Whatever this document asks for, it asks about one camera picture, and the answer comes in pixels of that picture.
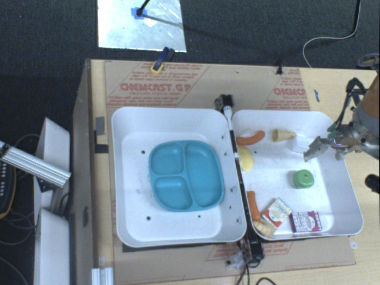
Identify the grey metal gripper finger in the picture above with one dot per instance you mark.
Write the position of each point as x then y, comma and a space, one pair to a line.
321, 141
311, 154

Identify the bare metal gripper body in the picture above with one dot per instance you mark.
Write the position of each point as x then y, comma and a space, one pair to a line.
357, 139

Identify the clear plastic bottle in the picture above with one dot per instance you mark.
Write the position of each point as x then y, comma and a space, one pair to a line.
300, 142

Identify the green toy apple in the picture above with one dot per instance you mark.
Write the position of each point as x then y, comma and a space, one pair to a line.
302, 179

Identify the tan ice cream cone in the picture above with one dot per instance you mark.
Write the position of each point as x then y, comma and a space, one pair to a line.
282, 134

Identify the white plastic tray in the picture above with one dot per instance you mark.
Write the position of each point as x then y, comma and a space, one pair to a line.
130, 174
276, 177

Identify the orange toy sausage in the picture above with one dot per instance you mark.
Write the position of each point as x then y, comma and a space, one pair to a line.
253, 205
250, 139

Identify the purple and white carton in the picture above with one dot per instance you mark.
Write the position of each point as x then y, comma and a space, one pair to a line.
305, 221

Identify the red and white carton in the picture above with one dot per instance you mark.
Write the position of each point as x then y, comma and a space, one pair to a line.
276, 212

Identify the thin black and white rod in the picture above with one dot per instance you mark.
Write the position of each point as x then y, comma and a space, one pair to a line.
237, 162

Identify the tan toy bread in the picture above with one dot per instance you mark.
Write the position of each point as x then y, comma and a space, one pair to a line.
264, 229

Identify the blue divided plate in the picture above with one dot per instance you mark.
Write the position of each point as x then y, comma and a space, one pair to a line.
185, 175

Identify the brown cardboard board red print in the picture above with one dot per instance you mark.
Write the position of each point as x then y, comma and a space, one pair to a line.
184, 88

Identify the black cylinder on white bracket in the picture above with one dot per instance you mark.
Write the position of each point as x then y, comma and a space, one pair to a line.
374, 183

